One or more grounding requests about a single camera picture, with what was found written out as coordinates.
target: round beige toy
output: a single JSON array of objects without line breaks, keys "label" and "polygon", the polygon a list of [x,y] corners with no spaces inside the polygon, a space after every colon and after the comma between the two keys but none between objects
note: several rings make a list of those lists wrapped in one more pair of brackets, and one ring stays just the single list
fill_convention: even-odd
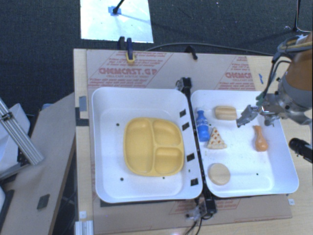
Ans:
[{"label": "round beige toy", "polygon": [[208,176],[214,184],[223,186],[229,182],[230,172],[225,165],[217,163],[210,166]]}]

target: pizza slice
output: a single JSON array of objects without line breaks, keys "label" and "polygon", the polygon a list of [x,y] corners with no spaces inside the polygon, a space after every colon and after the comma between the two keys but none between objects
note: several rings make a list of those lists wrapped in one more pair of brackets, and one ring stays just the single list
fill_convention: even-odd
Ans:
[{"label": "pizza slice", "polygon": [[210,139],[207,143],[209,149],[224,149],[227,148],[224,140],[221,138],[219,131],[216,127],[213,128]]}]

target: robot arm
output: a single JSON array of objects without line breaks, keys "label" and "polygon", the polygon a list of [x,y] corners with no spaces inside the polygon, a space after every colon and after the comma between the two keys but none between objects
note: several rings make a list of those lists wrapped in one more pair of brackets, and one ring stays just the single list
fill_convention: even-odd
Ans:
[{"label": "robot arm", "polygon": [[[287,39],[277,50],[272,60],[267,87],[256,98],[256,106],[248,105],[242,112],[241,117],[236,120],[237,126],[249,123],[260,114],[264,116],[266,126],[273,124],[276,119],[290,118],[300,125],[309,125],[312,134],[312,119],[304,114],[312,109],[312,33],[306,37]],[[282,61],[276,62],[282,55],[291,59],[290,65],[284,76],[278,80],[278,90],[268,94],[268,88]],[[311,145],[303,142],[293,139],[290,148],[312,162],[312,139]]]}]

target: yellow plate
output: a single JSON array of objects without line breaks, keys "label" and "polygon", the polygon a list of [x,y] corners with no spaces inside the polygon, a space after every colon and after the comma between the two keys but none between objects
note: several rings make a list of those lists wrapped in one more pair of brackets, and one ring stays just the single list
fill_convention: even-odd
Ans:
[{"label": "yellow plate", "polygon": [[139,117],[129,121],[124,133],[127,167],[143,176],[170,176],[184,164],[180,129],[172,122]]}]

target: blue bottle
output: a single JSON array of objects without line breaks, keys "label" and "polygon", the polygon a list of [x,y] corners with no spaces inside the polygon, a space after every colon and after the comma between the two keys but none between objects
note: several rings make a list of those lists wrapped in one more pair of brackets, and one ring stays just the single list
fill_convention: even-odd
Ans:
[{"label": "blue bottle", "polygon": [[201,108],[196,109],[198,117],[196,119],[197,132],[200,142],[208,141],[210,138],[209,124],[204,116],[204,110]]}]

